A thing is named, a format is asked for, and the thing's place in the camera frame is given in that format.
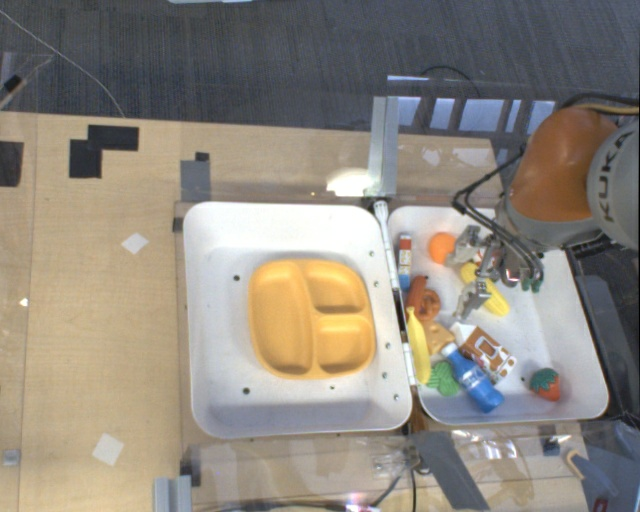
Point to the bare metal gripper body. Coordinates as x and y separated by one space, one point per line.
510 265

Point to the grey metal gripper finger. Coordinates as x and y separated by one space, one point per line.
465 246
475 296

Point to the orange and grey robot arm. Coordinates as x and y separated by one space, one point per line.
555 170

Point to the yellow toy corn cob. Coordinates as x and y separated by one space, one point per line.
497 302

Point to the orange toy fruit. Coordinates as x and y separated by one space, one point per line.
440 247

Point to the brown toy doughnut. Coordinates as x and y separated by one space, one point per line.
428 304

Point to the tan toy pizza slice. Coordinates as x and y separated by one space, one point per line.
440 337

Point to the brown and white carton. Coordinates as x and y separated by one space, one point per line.
487 352

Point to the red-brown toy sausage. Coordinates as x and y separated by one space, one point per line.
416 289

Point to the yellow banana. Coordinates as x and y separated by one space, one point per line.
419 345

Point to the white plastic tray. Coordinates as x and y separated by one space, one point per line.
550 330
225 310

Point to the blue bottle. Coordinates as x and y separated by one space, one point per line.
475 382

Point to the red toy strawberry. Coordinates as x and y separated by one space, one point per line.
546 385

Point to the orange divided plate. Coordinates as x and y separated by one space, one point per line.
280 320

